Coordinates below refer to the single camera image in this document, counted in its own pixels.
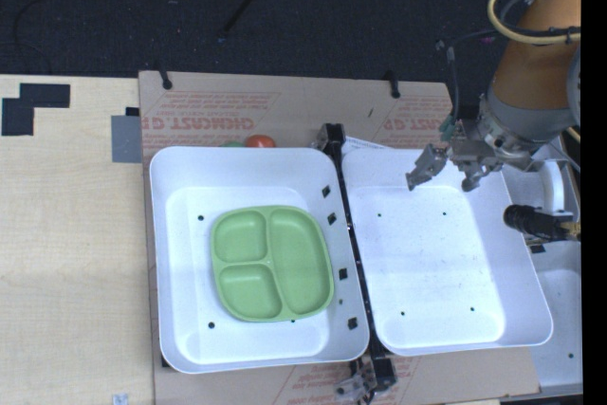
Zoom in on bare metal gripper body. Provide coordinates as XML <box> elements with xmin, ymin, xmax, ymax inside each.
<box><xmin>448</xmin><ymin>116</ymin><xmax>546</xmax><ymax>173</ymax></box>

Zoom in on thin black rod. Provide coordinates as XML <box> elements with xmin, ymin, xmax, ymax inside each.
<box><xmin>330</xmin><ymin>141</ymin><xmax>386</xmax><ymax>366</ymax></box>

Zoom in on white plastic tray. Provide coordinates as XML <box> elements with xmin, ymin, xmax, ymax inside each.
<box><xmin>340</xmin><ymin>145</ymin><xmax>555</xmax><ymax>358</ymax></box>
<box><xmin>149</xmin><ymin>145</ymin><xmax>371</xmax><ymax>375</ymax></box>

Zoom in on brown cardboard board red print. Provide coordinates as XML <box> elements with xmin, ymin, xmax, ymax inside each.
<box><xmin>138</xmin><ymin>70</ymin><xmax>542</xmax><ymax>405</ymax></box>

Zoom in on green divided plate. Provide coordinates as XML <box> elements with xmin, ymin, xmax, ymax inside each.
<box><xmin>210</xmin><ymin>205</ymin><xmax>336</xmax><ymax>323</ymax></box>

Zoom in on black cylinder on white bracket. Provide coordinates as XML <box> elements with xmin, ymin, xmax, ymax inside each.
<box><xmin>503</xmin><ymin>158</ymin><xmax>580</xmax><ymax>244</ymax></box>

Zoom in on black block with thin wires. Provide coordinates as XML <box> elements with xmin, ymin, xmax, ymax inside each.
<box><xmin>334</xmin><ymin>355</ymin><xmax>397</xmax><ymax>399</ymax></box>

